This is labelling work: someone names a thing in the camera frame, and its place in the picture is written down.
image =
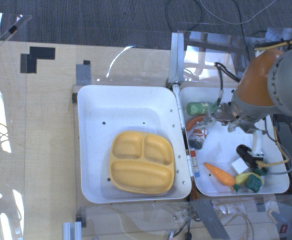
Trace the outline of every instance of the clear acrylic panel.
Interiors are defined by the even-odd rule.
[[[0,13],[0,239],[21,239],[24,232],[26,74],[20,54],[27,53],[29,19]],[[12,36],[18,41],[8,41]]]
[[[189,223],[193,238],[292,239],[292,195],[96,205],[82,214],[83,239],[184,239]]]
[[[91,28],[111,40],[112,29]],[[91,61],[91,83],[95,85],[165,86],[169,72],[170,50],[150,48],[149,43],[169,39],[169,32],[122,30],[122,39],[111,47],[80,45],[76,64]]]
[[[196,26],[196,31],[187,31]],[[214,85],[219,83],[218,70],[215,63],[222,63],[233,75],[241,78],[250,61],[256,57],[254,46],[265,42],[281,39],[292,39],[292,28],[269,27],[266,31],[258,31],[252,36],[238,35],[238,26],[214,23],[178,23],[184,43],[183,49],[184,81],[195,83],[196,86]],[[235,86],[235,81],[223,77],[224,84]]]

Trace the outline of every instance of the wooden table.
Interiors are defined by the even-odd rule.
[[[20,54],[28,54],[29,47],[55,48],[55,59],[38,59],[36,74],[20,73]],[[12,41],[0,47],[0,88],[6,108],[13,111],[6,114],[9,114],[11,120],[20,120],[20,123],[7,123],[8,133],[12,133],[12,144],[20,143],[19,147],[13,145],[12,153],[19,155],[2,156],[4,159],[0,163],[0,189],[7,190],[2,193],[5,195],[9,195],[11,189],[19,190],[23,197],[24,239],[61,239],[62,224],[74,222],[77,211],[72,103],[73,86],[76,84],[75,67],[76,64],[82,64],[83,60],[89,60],[94,79],[103,78],[112,60],[121,51],[120,47]],[[136,49],[131,54],[133,56],[129,59],[123,56],[116,62],[116,67],[111,72],[112,78],[125,74],[133,78],[134,74],[140,73],[139,68],[148,67],[149,75],[156,76],[156,80],[164,85],[169,69],[170,51]],[[16,136],[19,139],[14,139],[13,133],[18,133]],[[247,207],[246,211],[248,210],[255,239],[278,239],[276,225],[266,212],[257,212],[256,207]],[[96,219],[104,220],[105,225],[109,222],[109,217],[103,217],[102,214]],[[163,240],[166,234],[166,230],[138,232],[138,227],[131,225],[132,221],[123,218],[122,222],[123,229],[130,227],[137,231],[99,235],[98,238]],[[244,239],[245,223],[237,218],[226,226],[226,230],[233,239]],[[193,240],[210,239],[202,222],[192,223],[191,232]],[[181,233],[176,239],[183,237],[184,233]]]

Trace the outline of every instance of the black object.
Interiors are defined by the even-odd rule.
[[[173,238],[180,234],[180,232],[185,228],[185,226],[186,226],[188,223],[190,223],[190,220],[191,220],[191,219],[187,220],[187,221],[182,225],[182,227],[181,227],[176,233],[174,233]]]
[[[185,233],[185,240],[191,240],[191,239],[192,239],[191,233],[189,232]]]
[[[17,31],[17,27],[15,25],[13,25],[8,31],[12,35]]]
[[[202,18],[203,18],[203,13],[202,13],[202,8],[200,6],[200,4],[198,3],[197,0],[192,0],[196,3],[196,5],[198,6],[198,8],[200,9],[200,17],[199,19],[197,20],[198,23],[194,24],[192,27],[190,27],[189,29],[187,29],[187,31],[190,31],[190,30],[193,30],[198,24],[199,22],[202,21]],[[171,32],[174,32],[173,29],[172,29],[172,26],[171,26],[171,22],[170,22],[170,18],[169,18],[169,14],[168,14],[168,6],[169,6],[169,3],[171,2],[171,0],[168,0],[165,4],[165,17],[166,17],[166,21],[168,23],[168,27],[170,29]]]
[[[234,80],[236,82],[240,82],[241,78],[236,77],[234,74],[232,74],[229,70],[227,70],[226,66],[223,65],[222,63],[215,62],[214,66],[217,67],[217,69],[220,69],[223,73],[225,73],[232,80]]]
[[[73,94],[72,94],[71,99],[72,99],[72,103],[73,103],[73,104],[76,104],[76,103],[77,103],[77,96],[78,96],[77,93],[73,93]]]
[[[217,70],[218,70],[219,79],[220,79],[220,92],[222,93],[222,92],[223,92],[223,89],[224,89],[224,80],[223,80],[223,78],[222,78],[222,69],[221,69],[221,67],[218,65],[217,62],[215,62],[214,66],[215,66],[215,67],[217,68]],[[222,98],[222,96],[220,96],[220,97],[217,99],[217,105],[218,105],[218,106],[220,105],[221,98]]]
[[[258,165],[256,161],[263,161],[263,157],[252,156],[248,153],[251,151],[252,151],[251,148],[243,144],[237,147],[237,153],[245,161],[246,165],[249,166],[250,168],[257,168]]]
[[[20,73],[37,73],[37,59],[54,60],[55,48],[31,46],[29,54],[20,55]]]
[[[235,0],[231,0],[231,1],[234,2],[234,4],[236,5],[236,7],[238,9],[242,38],[243,38],[244,45],[245,45],[245,48],[246,48],[246,52],[247,52],[247,56],[248,56],[248,61],[251,61],[250,54],[249,54],[249,47],[248,47],[247,42],[246,42],[246,39],[245,39],[245,31],[244,31],[244,28],[242,26],[243,24],[242,24],[242,17],[241,17],[240,7],[239,7],[238,3]]]
[[[81,227],[85,228],[87,227],[87,220],[86,220],[86,215],[85,213],[80,213],[79,211],[76,213],[76,222],[81,222]]]

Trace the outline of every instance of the light wood surface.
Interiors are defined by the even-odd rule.
[[[20,173],[10,174],[11,171],[0,173],[0,185],[5,185],[9,180],[20,179],[20,192],[23,195],[25,224],[24,239],[26,240],[58,240],[62,238],[62,224],[74,222],[77,211],[76,166],[75,166],[75,132],[74,110],[72,103],[73,86],[76,84],[75,67],[82,64],[83,60],[91,61],[94,79],[104,79],[112,60],[122,51],[120,47],[76,46],[64,44],[46,43],[19,43],[9,42],[0,48],[0,69],[13,71],[13,78],[19,75],[20,54],[29,53],[30,46],[54,47],[55,60],[37,60],[37,73],[27,74],[22,77],[19,86],[9,87],[10,98],[20,100],[25,109],[25,123],[21,120],[25,136],[25,156],[8,160],[12,167],[20,164]],[[130,59],[120,58],[111,72],[111,77],[116,80],[121,75],[128,75],[127,81],[134,80],[142,74],[150,74],[164,85],[170,61],[170,52],[166,50],[136,49]],[[22,144],[23,139],[16,140]],[[249,212],[249,218],[253,222],[255,239],[278,239],[276,225],[269,219],[266,212],[256,212],[255,207]],[[98,214],[95,218],[98,223],[104,221],[105,231],[112,227],[107,216]],[[123,222],[123,229],[132,225],[131,221]],[[244,239],[246,225],[240,219],[236,219],[226,226],[226,230],[232,239]],[[207,229],[202,222],[192,224],[191,229],[194,240],[210,239]],[[117,235],[99,235],[100,240],[126,240],[126,239],[166,239],[167,231],[131,232]],[[184,232],[176,239],[183,239]]]

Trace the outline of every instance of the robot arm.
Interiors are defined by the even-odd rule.
[[[255,122],[271,114],[292,116],[292,49],[266,50],[249,64],[230,103],[222,103],[216,120],[254,133]]]

